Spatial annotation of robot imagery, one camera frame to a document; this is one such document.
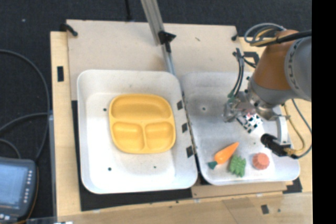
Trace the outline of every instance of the wooden table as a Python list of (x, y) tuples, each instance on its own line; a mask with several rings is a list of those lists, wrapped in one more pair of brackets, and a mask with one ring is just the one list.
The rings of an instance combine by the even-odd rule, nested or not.
[[(190, 25), (168, 25), (168, 28), (188, 32)], [(199, 29), (209, 26), (197, 26)], [(213, 26), (224, 31), (229, 38), (235, 28)], [(279, 223), (282, 217), (290, 217), (291, 223), (309, 223), (312, 221), (312, 153), (300, 159), (300, 181), (303, 192), (283, 195), (282, 191), (292, 182), (262, 184), (243, 184), (239, 186), (204, 186), (196, 183), (192, 187), (193, 198), (181, 201), (167, 201), (153, 204), (140, 204), (106, 208), (95, 211), (81, 211), (79, 179), (75, 152), (74, 128), (71, 110), (71, 87), (69, 70), (68, 33), (53, 31), (51, 41), (52, 101), (54, 113), (55, 163), (56, 163), (56, 204), (59, 221), (80, 221), (81, 223), (128, 223), (136, 219), (137, 223), (217, 223), (225, 219), (226, 223)], [(218, 36), (209, 37), (218, 42)], [(236, 40), (243, 51), (261, 49), (248, 47), (243, 40)], [(59, 81), (58, 67), (63, 68), (64, 80)], [(298, 100), (297, 104), (311, 124), (311, 103)], [(305, 134), (310, 143), (310, 134), (294, 107), (288, 105), (297, 129)], [(289, 134), (295, 147), (300, 141), (289, 125)], [(263, 213), (262, 205), (267, 205), (269, 213)]]

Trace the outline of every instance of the toy carrot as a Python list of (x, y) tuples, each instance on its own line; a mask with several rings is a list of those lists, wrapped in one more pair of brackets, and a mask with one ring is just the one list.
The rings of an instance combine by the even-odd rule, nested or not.
[(238, 145), (239, 145), (239, 142), (236, 142), (236, 143), (233, 143), (232, 145), (227, 146), (226, 148), (218, 151), (215, 154), (214, 161), (208, 163), (209, 167), (211, 169), (214, 169), (217, 164), (225, 163), (234, 154)]

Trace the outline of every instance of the electronic device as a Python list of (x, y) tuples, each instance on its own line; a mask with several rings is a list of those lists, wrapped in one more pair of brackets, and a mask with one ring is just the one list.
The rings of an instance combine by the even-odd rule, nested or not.
[(33, 161), (0, 157), (0, 224), (29, 217), (36, 200), (37, 177)]

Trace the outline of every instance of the round red object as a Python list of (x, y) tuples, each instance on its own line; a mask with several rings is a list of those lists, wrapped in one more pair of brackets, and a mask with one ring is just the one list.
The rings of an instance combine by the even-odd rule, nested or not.
[(252, 159), (253, 166), (258, 170), (264, 170), (269, 165), (269, 158), (265, 153), (257, 153)]

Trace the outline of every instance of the orange carrot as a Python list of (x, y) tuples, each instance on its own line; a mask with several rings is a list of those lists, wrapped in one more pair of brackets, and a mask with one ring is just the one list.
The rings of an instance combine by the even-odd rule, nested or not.
[(234, 154), (236, 148), (238, 147), (239, 142), (233, 143), (232, 145), (226, 147), (225, 149), (218, 151), (214, 157), (214, 160), (218, 164), (225, 163), (230, 157)]

